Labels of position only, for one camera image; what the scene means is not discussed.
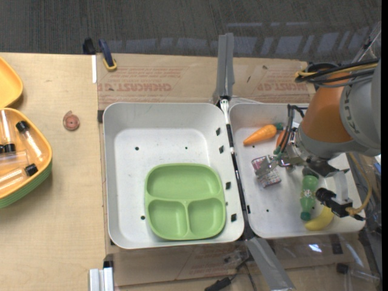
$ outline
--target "white tray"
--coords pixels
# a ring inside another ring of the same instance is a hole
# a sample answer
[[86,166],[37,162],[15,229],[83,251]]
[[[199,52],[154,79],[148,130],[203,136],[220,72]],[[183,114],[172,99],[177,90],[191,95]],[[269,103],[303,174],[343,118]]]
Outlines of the white tray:
[[[226,243],[242,235],[243,215],[225,119],[219,108],[201,103],[119,102],[105,109],[103,122],[108,229],[117,246],[140,249]],[[152,232],[147,219],[142,219],[146,215],[144,184],[148,172],[160,164],[179,162],[205,164],[221,178],[226,224],[212,238],[164,240]]]
[[[300,122],[301,117],[297,112],[294,121]],[[357,221],[351,217],[334,217],[332,223],[321,231],[308,231],[300,218],[301,206],[299,204],[302,174],[301,167],[292,173],[286,173],[285,168],[277,167],[282,179],[280,183],[263,187],[256,179],[252,167],[252,160],[260,156],[271,155],[276,146],[276,138],[260,142],[253,146],[244,146],[243,141],[259,127],[266,124],[282,122],[286,126],[287,104],[235,104],[229,111],[235,144],[241,183],[244,196],[250,213],[249,224],[252,230],[263,238],[282,238],[293,236],[306,236],[330,233],[357,232],[365,222]],[[345,154],[331,160],[330,164],[338,169],[349,168]],[[346,173],[349,187],[349,197],[353,206],[361,205],[352,173]],[[335,192],[333,179],[319,181],[319,187],[325,187]],[[322,205],[317,201],[312,217],[318,215]]]

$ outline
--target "green plate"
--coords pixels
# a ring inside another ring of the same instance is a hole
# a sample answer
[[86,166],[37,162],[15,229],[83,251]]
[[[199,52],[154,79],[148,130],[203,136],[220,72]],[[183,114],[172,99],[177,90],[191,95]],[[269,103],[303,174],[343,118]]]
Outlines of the green plate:
[[204,239],[225,226],[219,175],[202,164],[163,164],[145,179],[145,208],[153,232],[169,240]]

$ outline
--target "black carpet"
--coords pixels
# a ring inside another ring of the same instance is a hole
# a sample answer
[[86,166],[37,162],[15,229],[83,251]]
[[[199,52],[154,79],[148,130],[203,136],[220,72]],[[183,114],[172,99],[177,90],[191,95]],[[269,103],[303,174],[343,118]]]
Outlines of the black carpet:
[[382,0],[0,0],[0,52],[115,53],[351,60],[381,21]]

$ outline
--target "orange plate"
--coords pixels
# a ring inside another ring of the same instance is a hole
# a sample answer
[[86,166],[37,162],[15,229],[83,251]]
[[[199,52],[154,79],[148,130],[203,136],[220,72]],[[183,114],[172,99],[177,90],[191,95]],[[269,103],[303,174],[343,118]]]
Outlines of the orange plate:
[[[4,108],[2,110],[5,111],[5,114],[10,120],[11,126],[15,126],[16,123],[19,121],[25,121],[30,126],[30,132],[34,135],[35,143],[39,147],[40,151],[42,152],[42,158],[40,160],[34,159],[34,154],[32,151],[30,151],[31,148],[25,146],[25,142],[22,140],[22,137],[20,136],[19,132],[15,128],[15,138],[13,142],[16,145],[16,151],[26,150],[29,164],[35,163],[38,168],[38,172],[32,175],[31,177],[28,177],[26,180],[20,182],[20,184],[18,183],[17,185],[12,185],[5,189],[0,189],[0,201],[10,196],[12,193],[15,193],[16,191],[23,188],[24,186],[30,184],[32,181],[34,181],[36,177],[38,177],[47,167],[49,167],[52,161],[52,155],[53,155],[52,148],[49,142],[44,138],[43,134],[25,115],[23,115],[21,112],[12,108]],[[12,170],[12,168],[10,169],[3,168],[3,170],[5,171]]]
[[12,67],[0,57],[0,108],[8,107],[22,95],[23,82]]

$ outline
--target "vial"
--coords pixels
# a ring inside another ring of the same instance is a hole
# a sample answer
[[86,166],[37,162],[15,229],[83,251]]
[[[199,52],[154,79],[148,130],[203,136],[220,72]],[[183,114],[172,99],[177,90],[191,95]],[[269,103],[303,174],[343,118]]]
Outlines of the vial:
[[28,126],[27,122],[20,121],[16,123],[16,128],[19,130],[21,139],[26,142],[28,152],[32,151],[32,153],[35,155],[31,160],[34,160],[36,162],[43,162],[44,155],[37,143],[35,142],[35,137],[34,135],[32,135],[30,126]]
[[28,165],[27,167],[17,167],[4,175],[0,176],[0,192],[6,192],[7,189],[14,187],[17,184],[22,183],[28,177],[32,176],[38,171],[35,164]]
[[27,166],[27,150],[0,154],[0,175],[17,166]]
[[0,110],[0,139],[4,152],[15,152],[15,129],[12,127],[11,122],[6,114],[5,110]]
[[338,273],[349,274],[352,277],[356,277],[365,281],[372,283],[375,287],[380,284],[380,276],[375,272],[371,272],[368,269],[357,268],[351,266],[350,264],[338,263],[336,265]]

